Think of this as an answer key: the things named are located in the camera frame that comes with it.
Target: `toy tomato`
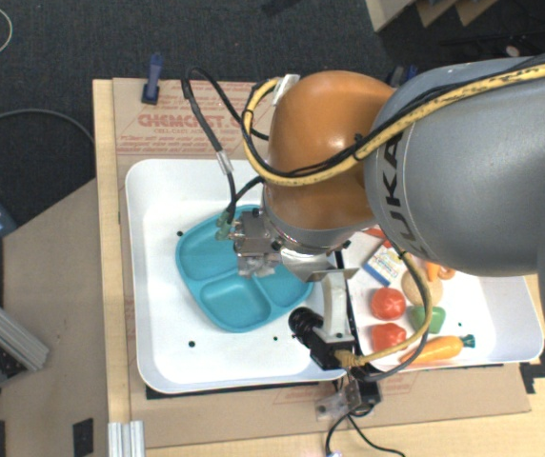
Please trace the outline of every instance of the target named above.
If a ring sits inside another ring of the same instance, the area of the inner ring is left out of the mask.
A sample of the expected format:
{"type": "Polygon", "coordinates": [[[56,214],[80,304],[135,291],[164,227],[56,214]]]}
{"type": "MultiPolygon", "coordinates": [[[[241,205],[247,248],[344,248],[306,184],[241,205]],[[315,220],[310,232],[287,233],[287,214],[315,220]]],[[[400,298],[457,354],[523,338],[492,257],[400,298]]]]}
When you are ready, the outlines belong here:
{"type": "Polygon", "coordinates": [[[379,320],[397,320],[406,311],[406,296],[399,289],[379,288],[370,300],[370,309],[379,320]]]}
{"type": "Polygon", "coordinates": [[[372,347],[374,352],[396,346],[406,340],[406,330],[393,322],[372,327],[372,347]]]}

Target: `blue plate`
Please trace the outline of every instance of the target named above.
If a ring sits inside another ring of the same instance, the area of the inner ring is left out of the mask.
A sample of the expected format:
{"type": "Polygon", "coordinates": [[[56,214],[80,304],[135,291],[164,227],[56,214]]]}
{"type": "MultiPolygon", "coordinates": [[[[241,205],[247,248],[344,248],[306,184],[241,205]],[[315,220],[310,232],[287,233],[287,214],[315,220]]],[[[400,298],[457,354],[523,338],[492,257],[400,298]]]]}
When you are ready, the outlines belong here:
{"type": "MultiPolygon", "coordinates": [[[[257,205],[236,209],[237,214],[257,205]]],[[[313,290],[285,267],[251,279],[239,276],[232,241],[215,240],[217,215],[185,232],[175,261],[198,306],[219,327],[245,332],[268,324],[302,303],[313,290]]]]}

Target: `table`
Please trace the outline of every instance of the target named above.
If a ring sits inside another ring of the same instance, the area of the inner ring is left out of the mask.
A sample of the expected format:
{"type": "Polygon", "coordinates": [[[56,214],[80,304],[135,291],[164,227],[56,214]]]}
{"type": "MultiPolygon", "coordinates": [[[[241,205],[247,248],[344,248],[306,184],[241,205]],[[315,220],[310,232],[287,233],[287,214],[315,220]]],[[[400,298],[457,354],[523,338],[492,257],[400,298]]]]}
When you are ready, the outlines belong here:
{"type": "MultiPolygon", "coordinates": [[[[127,358],[121,232],[118,222],[113,92],[111,80],[93,81],[96,181],[101,240],[102,290],[107,365],[108,414],[110,422],[127,423],[131,417],[131,394],[127,358]]],[[[527,278],[541,319],[536,278],[527,278]]],[[[545,379],[535,382],[529,396],[532,410],[495,417],[447,420],[364,430],[383,447],[399,448],[406,455],[494,456],[508,453],[545,454],[545,379]]],[[[317,456],[324,455],[325,433],[254,438],[224,443],[148,448],[149,457],[190,455],[317,456]]],[[[344,455],[371,455],[372,450],[355,431],[339,430],[333,448],[344,455]]]]}

